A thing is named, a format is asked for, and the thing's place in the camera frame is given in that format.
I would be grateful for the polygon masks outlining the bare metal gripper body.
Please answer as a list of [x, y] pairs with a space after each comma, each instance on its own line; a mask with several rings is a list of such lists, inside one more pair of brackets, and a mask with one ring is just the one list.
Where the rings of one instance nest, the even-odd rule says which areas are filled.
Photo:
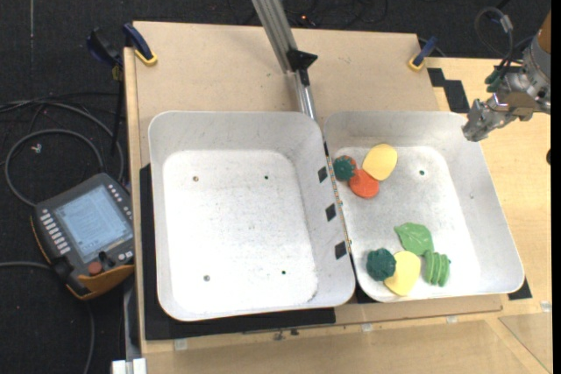
[[542, 72], [493, 71], [486, 78], [489, 110], [504, 111], [511, 122], [530, 120], [536, 112], [550, 114], [550, 77]]

